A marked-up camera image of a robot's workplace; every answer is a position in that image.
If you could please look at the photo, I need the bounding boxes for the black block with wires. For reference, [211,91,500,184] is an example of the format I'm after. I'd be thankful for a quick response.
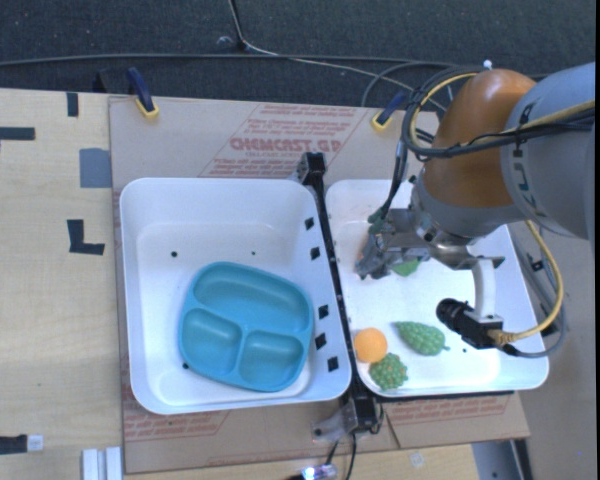
[350,392,382,433]
[299,151,328,187]

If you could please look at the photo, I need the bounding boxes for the green toy broccoli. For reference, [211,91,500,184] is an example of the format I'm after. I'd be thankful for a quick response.
[368,352,410,392]

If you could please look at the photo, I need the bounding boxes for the orange toy fruit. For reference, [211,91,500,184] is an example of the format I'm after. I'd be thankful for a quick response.
[353,327,389,364]

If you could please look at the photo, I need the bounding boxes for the green toy grapes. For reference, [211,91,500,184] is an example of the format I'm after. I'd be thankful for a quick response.
[393,320,451,357]

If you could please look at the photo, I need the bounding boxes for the white plastic tray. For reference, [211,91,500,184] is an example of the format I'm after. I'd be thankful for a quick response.
[324,178,550,398]
[118,176,354,416]

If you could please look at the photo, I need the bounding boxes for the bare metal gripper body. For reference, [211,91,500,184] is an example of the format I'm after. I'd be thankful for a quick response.
[373,208,477,270]

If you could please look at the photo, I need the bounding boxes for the thin black rod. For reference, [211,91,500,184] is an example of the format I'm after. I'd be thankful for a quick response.
[310,167,364,405]

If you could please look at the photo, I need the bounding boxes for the blue divided plate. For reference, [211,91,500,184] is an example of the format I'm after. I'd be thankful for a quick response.
[177,260,315,393]

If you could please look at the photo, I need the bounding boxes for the brown cardboard board red print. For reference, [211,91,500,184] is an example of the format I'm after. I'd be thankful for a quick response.
[107,95,531,475]

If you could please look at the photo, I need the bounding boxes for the black cylinder on white bracket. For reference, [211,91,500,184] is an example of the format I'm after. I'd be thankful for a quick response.
[435,256,506,350]

